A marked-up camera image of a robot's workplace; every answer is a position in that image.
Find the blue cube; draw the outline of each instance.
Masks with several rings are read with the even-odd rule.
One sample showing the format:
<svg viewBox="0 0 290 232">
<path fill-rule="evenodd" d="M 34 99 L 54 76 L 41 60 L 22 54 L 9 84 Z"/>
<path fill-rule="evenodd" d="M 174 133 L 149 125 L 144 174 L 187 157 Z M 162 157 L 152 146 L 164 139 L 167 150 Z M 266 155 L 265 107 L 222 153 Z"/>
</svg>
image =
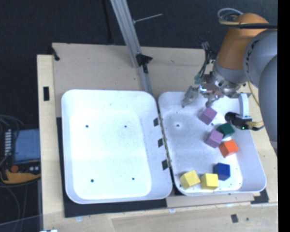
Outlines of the blue cube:
<svg viewBox="0 0 290 232">
<path fill-rule="evenodd" d="M 213 173 L 218 174 L 219 180 L 226 180 L 231 176 L 230 165 L 224 163 L 217 163 L 213 167 Z"/>
</svg>

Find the wooden cube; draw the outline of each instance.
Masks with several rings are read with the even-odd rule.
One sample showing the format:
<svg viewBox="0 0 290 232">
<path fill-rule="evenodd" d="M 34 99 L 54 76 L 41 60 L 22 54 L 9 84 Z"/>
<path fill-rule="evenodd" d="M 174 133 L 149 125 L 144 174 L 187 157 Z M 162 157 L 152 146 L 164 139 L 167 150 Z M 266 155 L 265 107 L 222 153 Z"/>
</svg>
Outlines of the wooden cube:
<svg viewBox="0 0 290 232">
<path fill-rule="evenodd" d="M 219 145 L 219 149 L 220 149 L 223 157 L 227 157 L 229 155 L 232 155 L 239 150 L 234 139 L 222 142 Z"/>
<path fill-rule="evenodd" d="M 223 138 L 230 137 L 235 132 L 232 125 L 229 123 L 218 126 L 216 130 L 223 134 Z"/>
<path fill-rule="evenodd" d="M 218 174 L 203 174 L 201 176 L 201 188 L 214 190 L 219 186 Z"/>
<path fill-rule="evenodd" d="M 209 123 L 212 122 L 212 120 L 214 119 L 216 114 L 217 114 L 217 112 L 213 108 L 207 107 L 204 110 L 204 112 L 201 114 L 199 119 L 201 121 L 203 121 L 206 125 L 209 125 Z"/>
<path fill-rule="evenodd" d="M 230 165 L 219 162 L 213 167 L 213 173 L 218 174 L 219 180 L 226 180 L 231 176 Z"/>
<path fill-rule="evenodd" d="M 190 172 L 187 172 L 183 174 L 180 178 L 180 183 L 182 184 L 184 189 L 187 189 L 189 187 L 192 187 L 198 183 L 200 183 L 200 179 L 195 172 L 195 170 L 192 170 Z"/>
<path fill-rule="evenodd" d="M 208 134 L 205 143 L 213 148 L 216 148 L 222 141 L 223 134 L 215 129 Z"/>
</svg>

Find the black floor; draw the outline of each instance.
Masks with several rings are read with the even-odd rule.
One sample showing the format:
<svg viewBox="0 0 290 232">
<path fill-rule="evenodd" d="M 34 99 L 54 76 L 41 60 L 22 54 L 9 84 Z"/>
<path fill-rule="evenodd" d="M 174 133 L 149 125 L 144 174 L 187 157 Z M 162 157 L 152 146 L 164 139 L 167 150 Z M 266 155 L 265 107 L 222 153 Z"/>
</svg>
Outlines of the black floor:
<svg viewBox="0 0 290 232">
<path fill-rule="evenodd" d="M 200 48 L 202 37 L 217 52 L 227 28 L 216 13 L 224 7 L 278 22 L 278 0 L 127 1 L 135 20 L 163 14 L 136 24 L 141 46 Z M 36 56 L 48 54 L 52 42 L 124 44 L 109 0 L 0 0 L 0 114 L 19 118 L 27 128 L 39 126 Z M 13 189 L 24 217 L 38 214 L 37 189 Z M 17 218 L 16 206 L 0 189 L 0 223 Z"/>
</svg>

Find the purple cube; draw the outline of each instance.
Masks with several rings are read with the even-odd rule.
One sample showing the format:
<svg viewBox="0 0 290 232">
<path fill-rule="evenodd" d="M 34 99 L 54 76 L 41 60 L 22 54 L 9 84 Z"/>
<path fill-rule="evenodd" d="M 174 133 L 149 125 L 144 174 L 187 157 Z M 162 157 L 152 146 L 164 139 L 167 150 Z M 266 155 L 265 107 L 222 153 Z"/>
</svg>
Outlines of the purple cube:
<svg viewBox="0 0 290 232">
<path fill-rule="evenodd" d="M 204 110 L 204 112 L 201 114 L 199 119 L 201 121 L 203 121 L 206 125 L 209 125 L 209 123 L 212 122 L 212 120 L 214 119 L 216 114 L 217 114 L 217 112 L 213 108 L 207 107 Z"/>
<path fill-rule="evenodd" d="M 207 136 L 205 143 L 213 148 L 216 148 L 223 138 L 223 134 L 215 129 L 213 129 Z"/>
</svg>

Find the white tray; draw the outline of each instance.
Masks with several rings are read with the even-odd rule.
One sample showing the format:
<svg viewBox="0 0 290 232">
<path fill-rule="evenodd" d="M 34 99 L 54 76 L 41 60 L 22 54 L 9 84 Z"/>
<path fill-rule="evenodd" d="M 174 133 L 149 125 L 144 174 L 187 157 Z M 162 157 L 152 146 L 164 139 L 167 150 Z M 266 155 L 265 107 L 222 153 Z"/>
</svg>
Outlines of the white tray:
<svg viewBox="0 0 290 232">
<path fill-rule="evenodd" d="M 70 90 L 61 100 L 65 186 L 76 203 L 163 199 L 172 190 L 154 98 Z"/>
<path fill-rule="evenodd" d="M 212 129 L 226 123 L 227 112 L 240 113 L 238 99 L 224 97 L 215 101 L 212 108 L 217 115 L 211 124 L 206 125 L 198 117 L 204 111 L 207 101 L 199 95 L 190 105 L 181 107 L 184 92 L 166 92 L 159 97 L 159 109 L 170 156 L 174 182 L 180 192 L 187 196 L 198 196 L 209 193 L 259 192 L 265 188 L 266 177 L 255 148 L 251 132 L 234 127 L 235 133 L 224 139 L 234 139 L 239 151 L 224 158 L 219 148 L 212 148 L 205 143 Z M 215 190 L 201 189 L 197 184 L 188 189 L 180 185 L 179 178 L 185 172 L 195 170 L 199 177 L 212 173 L 217 163 L 229 164 L 231 177 L 219 180 Z"/>
</svg>

